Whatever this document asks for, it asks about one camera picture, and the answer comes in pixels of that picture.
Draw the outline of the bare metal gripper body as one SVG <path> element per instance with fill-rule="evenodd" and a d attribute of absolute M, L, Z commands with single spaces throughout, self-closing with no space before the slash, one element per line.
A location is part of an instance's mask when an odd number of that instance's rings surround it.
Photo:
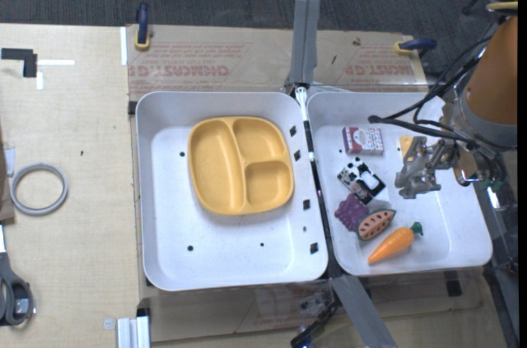
<path fill-rule="evenodd" d="M 456 144 L 451 140 L 441 138 L 429 145 L 426 137 L 416 136 L 404 155 L 404 169 L 408 174 L 450 169 L 455 163 L 455 152 Z"/>

